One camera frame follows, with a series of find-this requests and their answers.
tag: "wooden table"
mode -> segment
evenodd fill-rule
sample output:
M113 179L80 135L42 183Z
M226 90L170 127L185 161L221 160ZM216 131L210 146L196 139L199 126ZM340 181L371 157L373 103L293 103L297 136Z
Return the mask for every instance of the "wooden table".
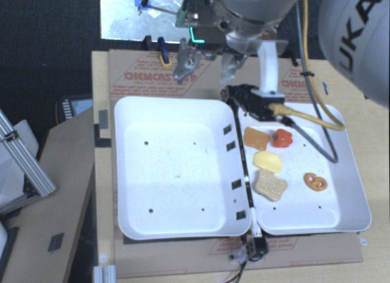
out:
M363 262L339 265L278 268L245 271L240 282L387 282L390 278L390 223L389 223L389 111L366 100L358 89L338 74L327 61L312 60L317 84L326 82L326 104L342 114L350 144L358 165L361 180L372 214L369 229L359 235L367 240L361 248ZM108 53L93 53L94 122L99 122L99 111L110 110ZM102 138L110 138L110 128L101 129ZM114 264L112 166L110 149L97 148L96 202L98 250L100 265ZM224 282L233 273L205 273L149 278L118 279L120 283L142 282Z

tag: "green led light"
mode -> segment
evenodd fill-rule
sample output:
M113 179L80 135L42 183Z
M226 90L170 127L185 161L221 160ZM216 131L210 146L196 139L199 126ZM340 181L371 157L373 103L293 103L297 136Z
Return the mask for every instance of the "green led light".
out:
M193 43L205 43L204 40L195 40L195 39L194 39L194 31L193 31L193 28L192 28L192 27L190 27L190 34L191 34L191 41L192 41Z

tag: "toy tomato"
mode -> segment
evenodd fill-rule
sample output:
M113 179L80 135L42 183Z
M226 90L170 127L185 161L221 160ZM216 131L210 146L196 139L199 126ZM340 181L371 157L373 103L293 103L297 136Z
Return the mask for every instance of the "toy tomato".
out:
M278 129L272 134L272 145L276 148L287 148L293 142L292 133Z

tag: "yellow cable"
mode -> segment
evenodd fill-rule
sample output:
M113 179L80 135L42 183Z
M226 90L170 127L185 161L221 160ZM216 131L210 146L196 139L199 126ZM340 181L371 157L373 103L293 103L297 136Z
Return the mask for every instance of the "yellow cable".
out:
M307 42L308 26L309 26L309 6L308 6L308 0L302 0L302 1L303 1L303 26L302 26L303 59L306 64L306 68L307 68L306 71L310 72L308 42ZM345 126L335 116L333 116L333 114L328 110L328 108L324 104L324 102L322 101L321 97L318 94L316 87L314 86L313 78L311 76L308 76L308 80L309 80L310 88L312 89L314 97L316 98L318 104L321 106L322 110L324 110L324 112L335 124L331 124L326 121L320 120L319 118L311 116L309 114L299 112L283 104L272 103L268 106L268 108L274 112L274 116L294 115L329 129L343 131L345 129Z

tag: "empty white tray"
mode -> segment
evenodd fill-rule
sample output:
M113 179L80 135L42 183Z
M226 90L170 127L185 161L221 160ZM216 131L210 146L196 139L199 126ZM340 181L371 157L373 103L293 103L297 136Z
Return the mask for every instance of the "empty white tray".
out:
M316 115L311 104L286 105ZM342 121L341 114L334 107L328 108ZM321 113L326 120L326 114L322 110ZM338 163L331 163L294 129L276 122L259 123L249 115L244 116L242 111L239 111L239 120L243 133L246 127L253 127L269 135L278 128L292 133L293 143L288 148L275 148L268 143L266 149L278 154L283 162L282 172L277 176L287 181L288 188L281 199L272 202L252 190L256 218L264 231L274 235L286 235L352 232L369 227L371 213L346 131L328 130L339 157ZM293 120L332 155L320 126L301 118L293 117ZM253 186L259 170L253 163L253 155L257 150L245 146L245 152ZM326 179L326 190L316 192L307 187L303 181L305 173L314 173Z
M249 205L234 117L216 100L115 105L118 220L133 239L234 236Z

